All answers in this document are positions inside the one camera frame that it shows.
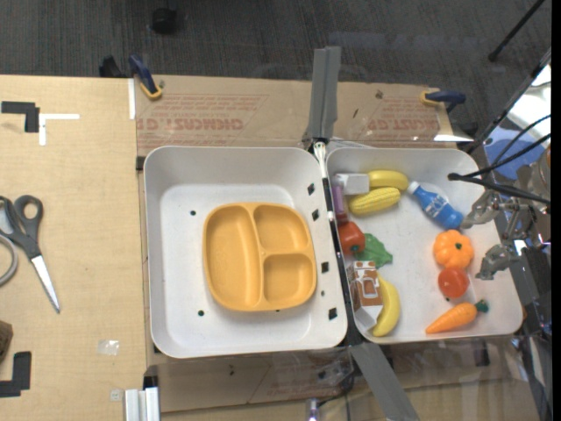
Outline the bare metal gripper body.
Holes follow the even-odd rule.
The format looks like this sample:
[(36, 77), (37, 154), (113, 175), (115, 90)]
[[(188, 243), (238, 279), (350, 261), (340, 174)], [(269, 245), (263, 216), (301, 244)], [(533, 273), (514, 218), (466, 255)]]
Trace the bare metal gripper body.
[(550, 205), (531, 199), (501, 196), (499, 213), (505, 226), (499, 229), (501, 243), (515, 249), (522, 246), (544, 249), (550, 246)]

